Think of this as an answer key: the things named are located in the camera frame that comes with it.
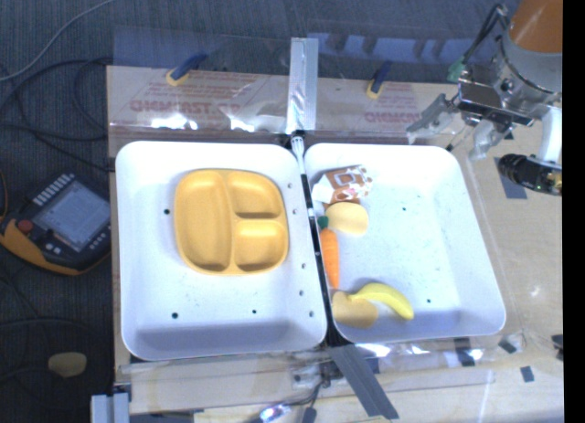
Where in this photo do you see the yellow toy bread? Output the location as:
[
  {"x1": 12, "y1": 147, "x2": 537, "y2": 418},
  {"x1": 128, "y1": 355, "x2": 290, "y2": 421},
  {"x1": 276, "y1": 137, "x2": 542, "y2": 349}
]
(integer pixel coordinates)
[
  {"x1": 330, "y1": 290, "x2": 380, "y2": 330},
  {"x1": 47, "y1": 351, "x2": 89, "y2": 379},
  {"x1": 324, "y1": 201, "x2": 370, "y2": 237}
]

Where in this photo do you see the yellow banana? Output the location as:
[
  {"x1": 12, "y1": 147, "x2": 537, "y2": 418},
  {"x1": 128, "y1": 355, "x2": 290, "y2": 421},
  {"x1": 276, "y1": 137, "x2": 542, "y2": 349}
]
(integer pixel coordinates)
[{"x1": 353, "y1": 281, "x2": 416, "y2": 322}]

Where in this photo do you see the brown cardboard board red print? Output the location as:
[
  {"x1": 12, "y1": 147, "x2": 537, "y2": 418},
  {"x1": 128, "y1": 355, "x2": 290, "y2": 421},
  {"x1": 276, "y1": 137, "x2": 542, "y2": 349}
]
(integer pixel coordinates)
[{"x1": 105, "y1": 64, "x2": 564, "y2": 416}]

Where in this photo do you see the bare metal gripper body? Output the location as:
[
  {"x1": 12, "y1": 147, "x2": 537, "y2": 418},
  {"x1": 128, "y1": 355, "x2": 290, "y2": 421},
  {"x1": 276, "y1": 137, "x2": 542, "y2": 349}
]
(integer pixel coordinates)
[{"x1": 456, "y1": 63, "x2": 559, "y2": 129}]

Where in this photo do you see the white plastic tray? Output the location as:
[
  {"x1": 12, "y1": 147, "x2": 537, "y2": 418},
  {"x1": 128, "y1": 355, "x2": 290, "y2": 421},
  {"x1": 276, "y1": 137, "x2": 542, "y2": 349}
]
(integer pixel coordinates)
[
  {"x1": 114, "y1": 139, "x2": 329, "y2": 363},
  {"x1": 303, "y1": 142, "x2": 507, "y2": 345}
]

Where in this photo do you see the orange carrot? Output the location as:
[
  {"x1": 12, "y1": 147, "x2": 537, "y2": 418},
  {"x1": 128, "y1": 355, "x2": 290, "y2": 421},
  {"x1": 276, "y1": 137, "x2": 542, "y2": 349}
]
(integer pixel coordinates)
[{"x1": 317, "y1": 215, "x2": 342, "y2": 291}]

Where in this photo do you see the black cylinder on white bracket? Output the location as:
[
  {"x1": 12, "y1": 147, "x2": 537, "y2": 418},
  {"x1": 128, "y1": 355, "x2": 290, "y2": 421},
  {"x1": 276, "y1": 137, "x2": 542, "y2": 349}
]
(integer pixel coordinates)
[{"x1": 496, "y1": 104, "x2": 564, "y2": 197}]

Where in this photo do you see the yellow divided plate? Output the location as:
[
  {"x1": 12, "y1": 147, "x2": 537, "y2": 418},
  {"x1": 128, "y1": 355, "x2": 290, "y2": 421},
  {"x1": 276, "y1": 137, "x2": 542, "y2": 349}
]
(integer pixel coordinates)
[{"x1": 173, "y1": 168, "x2": 291, "y2": 277}]

